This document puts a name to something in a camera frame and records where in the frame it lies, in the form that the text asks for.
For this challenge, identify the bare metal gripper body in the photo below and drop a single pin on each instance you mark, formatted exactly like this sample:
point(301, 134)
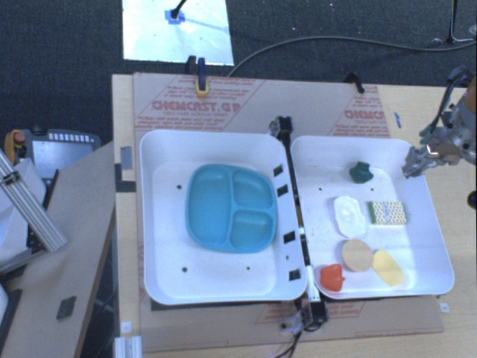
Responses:
point(452, 147)

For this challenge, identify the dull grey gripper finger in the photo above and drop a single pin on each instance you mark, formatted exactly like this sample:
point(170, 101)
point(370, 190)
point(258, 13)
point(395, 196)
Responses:
point(409, 166)
point(421, 157)

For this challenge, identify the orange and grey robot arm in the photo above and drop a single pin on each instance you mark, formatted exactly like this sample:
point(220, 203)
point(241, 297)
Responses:
point(469, 104)

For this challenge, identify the green broccoli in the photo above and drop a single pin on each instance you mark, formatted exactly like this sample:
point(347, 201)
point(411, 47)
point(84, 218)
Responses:
point(360, 173)

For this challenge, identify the patterned sponge with green edge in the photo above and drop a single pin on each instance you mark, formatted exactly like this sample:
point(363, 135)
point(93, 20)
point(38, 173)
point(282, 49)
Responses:
point(389, 213)

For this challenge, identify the white plastic tray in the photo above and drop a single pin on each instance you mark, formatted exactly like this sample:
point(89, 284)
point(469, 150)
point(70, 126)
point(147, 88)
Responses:
point(421, 237)
point(167, 267)

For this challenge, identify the white wavy flat toy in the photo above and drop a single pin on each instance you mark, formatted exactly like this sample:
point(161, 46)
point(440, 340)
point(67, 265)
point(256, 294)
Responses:
point(349, 216)

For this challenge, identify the pale yellow oval toy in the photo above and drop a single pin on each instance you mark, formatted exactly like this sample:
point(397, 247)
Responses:
point(388, 267)

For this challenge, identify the tan round biscuit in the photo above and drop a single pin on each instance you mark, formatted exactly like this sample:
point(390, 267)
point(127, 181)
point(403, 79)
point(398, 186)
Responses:
point(357, 256)

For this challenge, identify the thin black and white rod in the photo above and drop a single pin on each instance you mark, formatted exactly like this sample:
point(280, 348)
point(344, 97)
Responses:
point(296, 200)

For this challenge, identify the orange red toy pepper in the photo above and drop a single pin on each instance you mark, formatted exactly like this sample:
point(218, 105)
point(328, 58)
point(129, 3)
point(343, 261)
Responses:
point(331, 277)

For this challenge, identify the brown cardboard board red print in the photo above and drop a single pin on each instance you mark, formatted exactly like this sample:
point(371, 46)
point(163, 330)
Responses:
point(238, 103)

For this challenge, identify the blue divided plate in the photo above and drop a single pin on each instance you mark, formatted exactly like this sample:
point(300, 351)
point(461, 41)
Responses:
point(208, 207)

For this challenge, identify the black cylinder on white bracket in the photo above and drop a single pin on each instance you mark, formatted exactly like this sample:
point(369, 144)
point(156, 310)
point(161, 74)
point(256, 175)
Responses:
point(473, 199)

